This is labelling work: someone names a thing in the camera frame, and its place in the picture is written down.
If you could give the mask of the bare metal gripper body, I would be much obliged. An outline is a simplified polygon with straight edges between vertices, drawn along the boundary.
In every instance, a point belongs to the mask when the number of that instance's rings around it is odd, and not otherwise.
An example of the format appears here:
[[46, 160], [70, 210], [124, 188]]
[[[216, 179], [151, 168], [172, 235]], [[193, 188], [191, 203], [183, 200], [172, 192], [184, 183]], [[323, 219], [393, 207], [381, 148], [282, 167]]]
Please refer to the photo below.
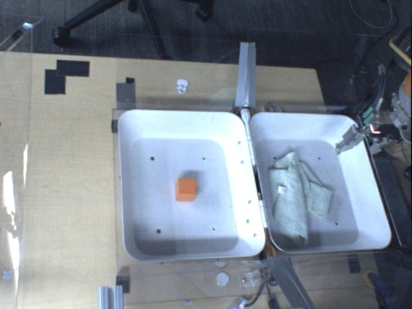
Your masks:
[[380, 101], [364, 112], [366, 134], [377, 143], [411, 143], [411, 118], [400, 106]]

